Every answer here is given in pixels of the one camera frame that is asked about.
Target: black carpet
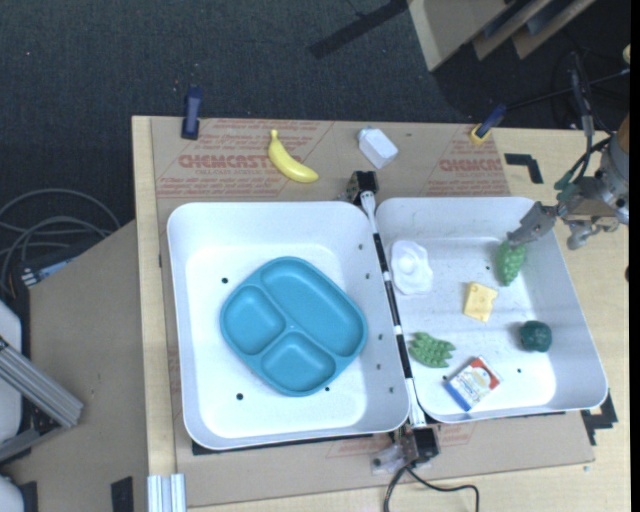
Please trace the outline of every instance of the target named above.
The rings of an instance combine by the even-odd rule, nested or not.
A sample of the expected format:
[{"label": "black carpet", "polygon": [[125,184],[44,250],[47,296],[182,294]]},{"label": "black carpet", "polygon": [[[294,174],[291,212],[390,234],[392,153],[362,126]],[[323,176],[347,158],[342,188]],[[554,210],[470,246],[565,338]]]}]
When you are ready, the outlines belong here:
[{"label": "black carpet", "polygon": [[[203,88],[202,117],[475,123],[502,102],[502,126],[575,128],[570,94],[520,104],[569,87],[572,51],[592,80],[620,73],[631,25],[629,0],[599,0],[524,60],[510,41],[482,62],[465,45],[430,73],[399,0],[8,0],[1,10],[0,222],[24,228],[57,215],[114,227],[68,194],[2,211],[52,187],[133,219],[131,116],[181,116],[189,84]],[[611,129],[629,88],[628,74],[593,87]],[[0,250],[17,236],[0,225]]]}]

